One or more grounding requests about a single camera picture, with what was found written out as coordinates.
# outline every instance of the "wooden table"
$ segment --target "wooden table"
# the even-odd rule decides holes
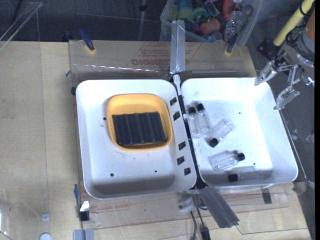
[[[254,70],[248,49],[236,49]],[[68,43],[12,41],[0,53],[1,230],[13,240],[37,240],[43,232],[71,240],[73,230],[82,228],[74,194],[79,168],[69,70]],[[250,228],[220,229],[206,216],[211,239],[311,239],[297,195],[290,184],[284,189],[287,207],[237,213],[241,222],[254,222]],[[94,240],[188,240],[192,231],[186,218],[96,229]]]

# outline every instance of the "clear plastic bottle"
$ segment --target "clear plastic bottle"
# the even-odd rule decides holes
[[[203,135],[207,135],[213,129],[210,118],[202,103],[196,105],[195,107],[198,110],[200,132]]]
[[[214,148],[220,142],[222,142],[226,136],[235,129],[235,125],[228,120],[221,120],[213,129],[207,134],[208,144]]]
[[[189,117],[188,117],[188,125],[191,133],[191,137],[193,139],[199,139],[201,137],[201,132],[199,128],[198,115],[196,108],[194,106],[189,107],[188,109]]]
[[[240,161],[246,157],[243,153],[235,153],[231,151],[224,151],[219,154],[215,154],[209,158],[212,169],[215,172],[220,172],[237,165]]]

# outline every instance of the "yellow tray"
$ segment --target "yellow tray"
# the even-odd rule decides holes
[[[160,114],[166,141],[158,143],[144,143],[121,146],[117,143],[113,115],[152,113]],[[169,145],[173,139],[173,130],[166,103],[157,95],[146,93],[120,94],[113,96],[107,104],[107,122],[110,137],[114,145],[124,151],[150,151],[161,149]]]

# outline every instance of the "yellow pole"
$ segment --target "yellow pole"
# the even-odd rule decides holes
[[[313,2],[314,0],[304,0],[301,5],[302,11],[307,13],[310,10]],[[298,8],[284,25],[284,27],[280,30],[278,35],[273,39],[273,44],[279,47],[284,42],[286,35],[297,26],[302,17],[303,14]]]

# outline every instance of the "black connector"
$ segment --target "black connector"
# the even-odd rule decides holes
[[[200,228],[200,233],[201,233],[201,236],[202,236],[202,240],[211,240],[210,233],[209,233],[209,228],[207,228],[206,226]]]

